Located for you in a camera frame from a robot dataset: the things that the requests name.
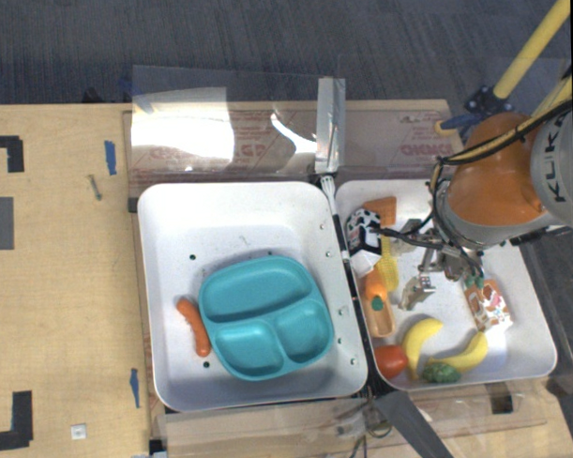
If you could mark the yellow banana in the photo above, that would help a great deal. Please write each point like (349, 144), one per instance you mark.
(469, 355)
(419, 338)

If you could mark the green toy broccoli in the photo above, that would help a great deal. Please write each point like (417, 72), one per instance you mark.
(441, 373)

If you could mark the teal divided plate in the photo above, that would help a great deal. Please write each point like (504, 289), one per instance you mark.
(266, 313)

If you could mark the red toy tomato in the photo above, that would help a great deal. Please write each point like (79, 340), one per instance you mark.
(390, 360)

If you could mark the black and white carton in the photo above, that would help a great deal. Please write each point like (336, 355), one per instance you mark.
(361, 230)

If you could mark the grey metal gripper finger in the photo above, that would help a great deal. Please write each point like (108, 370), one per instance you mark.
(412, 227)
(415, 291)

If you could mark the orange pizza slice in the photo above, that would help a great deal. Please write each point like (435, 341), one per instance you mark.
(383, 208)

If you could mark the tan toy bread bun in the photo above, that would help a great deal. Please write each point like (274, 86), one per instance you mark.
(381, 321)

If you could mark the orange toy sausage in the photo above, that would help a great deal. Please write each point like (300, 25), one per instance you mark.
(195, 322)

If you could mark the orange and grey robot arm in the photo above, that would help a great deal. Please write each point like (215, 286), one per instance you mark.
(496, 192)

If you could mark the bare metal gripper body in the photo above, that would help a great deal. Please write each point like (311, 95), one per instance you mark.
(449, 262)

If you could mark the orange toy carrot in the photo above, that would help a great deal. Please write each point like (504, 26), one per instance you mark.
(376, 288)

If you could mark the colourful printed carton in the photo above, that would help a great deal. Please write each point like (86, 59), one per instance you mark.
(488, 305)

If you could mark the white plastic tray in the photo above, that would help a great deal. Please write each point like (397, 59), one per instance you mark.
(519, 309)
(248, 215)

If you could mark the yellow toy corn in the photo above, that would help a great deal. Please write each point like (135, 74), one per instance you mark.
(389, 267)

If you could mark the small green screw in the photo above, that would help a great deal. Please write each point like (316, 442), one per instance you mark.
(95, 188)

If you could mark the brown cardboard board red print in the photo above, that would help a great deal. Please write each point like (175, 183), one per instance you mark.
(382, 140)

